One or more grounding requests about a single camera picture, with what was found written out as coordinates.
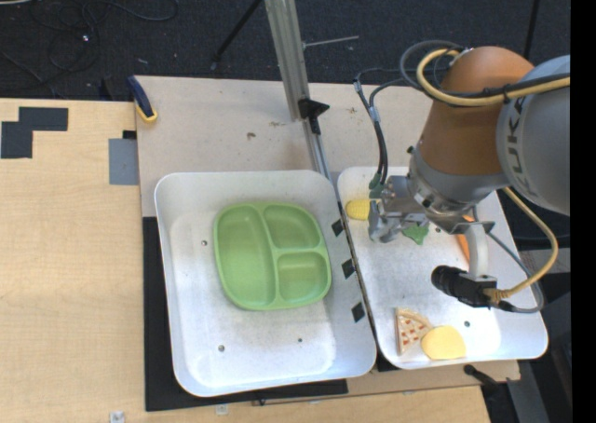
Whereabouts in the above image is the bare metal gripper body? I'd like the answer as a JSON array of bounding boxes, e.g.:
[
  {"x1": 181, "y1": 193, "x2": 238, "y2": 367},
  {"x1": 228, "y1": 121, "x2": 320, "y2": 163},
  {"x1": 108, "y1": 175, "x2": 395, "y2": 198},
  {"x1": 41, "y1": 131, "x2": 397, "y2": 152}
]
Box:
[{"x1": 377, "y1": 175, "x2": 449, "y2": 228}]

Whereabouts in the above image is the green toy broccoli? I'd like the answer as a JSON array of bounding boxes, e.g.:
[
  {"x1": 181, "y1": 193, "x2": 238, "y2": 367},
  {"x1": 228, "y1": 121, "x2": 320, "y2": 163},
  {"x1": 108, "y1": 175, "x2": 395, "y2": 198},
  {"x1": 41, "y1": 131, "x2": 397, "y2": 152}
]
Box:
[{"x1": 401, "y1": 220, "x2": 430, "y2": 247}]

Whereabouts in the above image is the yellow corn cob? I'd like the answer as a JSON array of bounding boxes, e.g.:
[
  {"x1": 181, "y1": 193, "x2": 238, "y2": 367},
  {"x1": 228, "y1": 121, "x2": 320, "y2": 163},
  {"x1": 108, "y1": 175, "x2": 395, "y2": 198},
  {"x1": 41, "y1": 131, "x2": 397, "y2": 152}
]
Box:
[{"x1": 345, "y1": 198, "x2": 373, "y2": 222}]

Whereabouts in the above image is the thin black rod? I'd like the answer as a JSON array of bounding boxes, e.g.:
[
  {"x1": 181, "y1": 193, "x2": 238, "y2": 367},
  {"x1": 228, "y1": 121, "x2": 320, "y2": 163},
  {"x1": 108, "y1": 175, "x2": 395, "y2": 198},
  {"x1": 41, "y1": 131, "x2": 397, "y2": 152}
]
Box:
[{"x1": 332, "y1": 190, "x2": 376, "y2": 341}]

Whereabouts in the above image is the white plastic tray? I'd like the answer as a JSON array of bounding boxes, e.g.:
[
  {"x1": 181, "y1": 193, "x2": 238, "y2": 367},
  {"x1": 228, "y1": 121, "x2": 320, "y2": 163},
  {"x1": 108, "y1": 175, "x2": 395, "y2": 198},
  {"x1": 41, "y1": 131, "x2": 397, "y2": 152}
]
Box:
[
  {"x1": 153, "y1": 169, "x2": 378, "y2": 399},
  {"x1": 336, "y1": 165, "x2": 549, "y2": 372}
]

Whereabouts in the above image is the orange carrot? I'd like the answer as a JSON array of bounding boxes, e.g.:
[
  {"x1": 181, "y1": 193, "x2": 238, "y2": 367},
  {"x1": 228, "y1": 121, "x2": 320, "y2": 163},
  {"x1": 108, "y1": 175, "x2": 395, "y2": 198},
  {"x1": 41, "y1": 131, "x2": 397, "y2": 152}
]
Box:
[{"x1": 456, "y1": 213, "x2": 475, "y2": 262}]

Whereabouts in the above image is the pizza slice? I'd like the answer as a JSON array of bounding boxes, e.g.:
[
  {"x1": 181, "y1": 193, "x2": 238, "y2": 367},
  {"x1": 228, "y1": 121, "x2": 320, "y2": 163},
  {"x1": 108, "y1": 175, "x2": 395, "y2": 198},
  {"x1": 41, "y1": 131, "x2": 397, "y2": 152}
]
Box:
[{"x1": 394, "y1": 306, "x2": 435, "y2": 358}]

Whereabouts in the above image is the green divided plate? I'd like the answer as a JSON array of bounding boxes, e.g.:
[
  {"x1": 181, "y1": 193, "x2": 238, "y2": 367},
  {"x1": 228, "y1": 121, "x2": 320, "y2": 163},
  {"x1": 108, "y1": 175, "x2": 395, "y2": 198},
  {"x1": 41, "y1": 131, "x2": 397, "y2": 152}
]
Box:
[{"x1": 212, "y1": 201, "x2": 333, "y2": 312}]

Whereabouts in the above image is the yellow round biscuit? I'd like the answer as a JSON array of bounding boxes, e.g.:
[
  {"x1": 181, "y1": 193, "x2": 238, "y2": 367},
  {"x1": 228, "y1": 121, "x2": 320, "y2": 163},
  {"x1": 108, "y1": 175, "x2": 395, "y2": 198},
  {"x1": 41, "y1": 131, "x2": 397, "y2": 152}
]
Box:
[{"x1": 420, "y1": 324, "x2": 467, "y2": 362}]

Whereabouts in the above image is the pale flat board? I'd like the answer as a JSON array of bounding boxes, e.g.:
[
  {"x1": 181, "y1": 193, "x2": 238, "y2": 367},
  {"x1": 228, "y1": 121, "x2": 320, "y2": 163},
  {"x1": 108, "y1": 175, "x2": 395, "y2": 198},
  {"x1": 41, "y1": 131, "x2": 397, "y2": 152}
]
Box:
[{"x1": 132, "y1": 75, "x2": 522, "y2": 407}]

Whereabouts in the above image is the black cylinder on white bracket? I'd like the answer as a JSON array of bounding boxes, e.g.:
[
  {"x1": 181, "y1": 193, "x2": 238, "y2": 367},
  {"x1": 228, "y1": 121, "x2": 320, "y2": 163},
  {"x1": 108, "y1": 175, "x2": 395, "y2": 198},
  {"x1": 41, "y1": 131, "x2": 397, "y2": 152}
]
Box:
[{"x1": 429, "y1": 220, "x2": 499, "y2": 309}]

